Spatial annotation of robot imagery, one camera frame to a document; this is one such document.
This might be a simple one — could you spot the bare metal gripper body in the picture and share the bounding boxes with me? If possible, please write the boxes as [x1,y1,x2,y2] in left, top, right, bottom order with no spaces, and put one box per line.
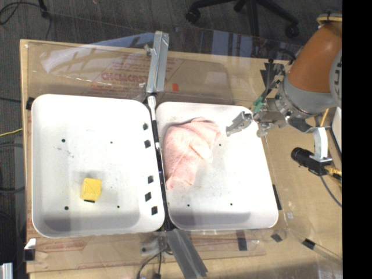
[252,96,295,128]

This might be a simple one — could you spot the pink cloth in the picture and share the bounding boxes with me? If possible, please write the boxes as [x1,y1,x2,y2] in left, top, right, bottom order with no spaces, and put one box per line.
[163,116,223,191]

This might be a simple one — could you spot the white plastic tray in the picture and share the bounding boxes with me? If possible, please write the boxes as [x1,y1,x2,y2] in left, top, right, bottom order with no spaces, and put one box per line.
[30,93,166,239]
[155,101,280,231]

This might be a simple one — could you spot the thin black and white rod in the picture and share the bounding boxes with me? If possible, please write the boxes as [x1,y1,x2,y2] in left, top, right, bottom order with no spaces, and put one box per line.
[146,95,172,231]

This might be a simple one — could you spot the yellow cube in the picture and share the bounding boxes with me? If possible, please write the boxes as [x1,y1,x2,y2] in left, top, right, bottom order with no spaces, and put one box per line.
[80,177,103,203]

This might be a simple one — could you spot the black cylinder on white bracket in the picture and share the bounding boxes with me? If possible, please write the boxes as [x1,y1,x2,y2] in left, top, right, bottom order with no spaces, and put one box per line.
[289,117,334,177]

